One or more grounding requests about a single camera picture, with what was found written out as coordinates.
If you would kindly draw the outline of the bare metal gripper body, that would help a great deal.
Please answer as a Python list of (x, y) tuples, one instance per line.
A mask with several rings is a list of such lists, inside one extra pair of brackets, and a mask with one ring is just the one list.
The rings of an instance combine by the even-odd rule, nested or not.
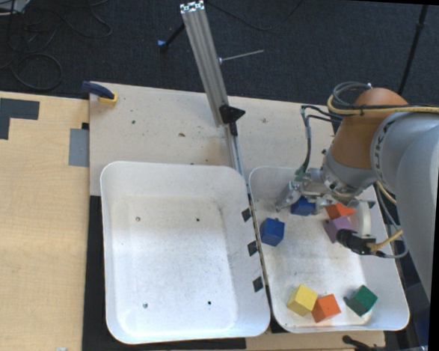
[(362, 188), (349, 185), (327, 168), (310, 168), (300, 181), (299, 192), (305, 197), (326, 198), (349, 203)]

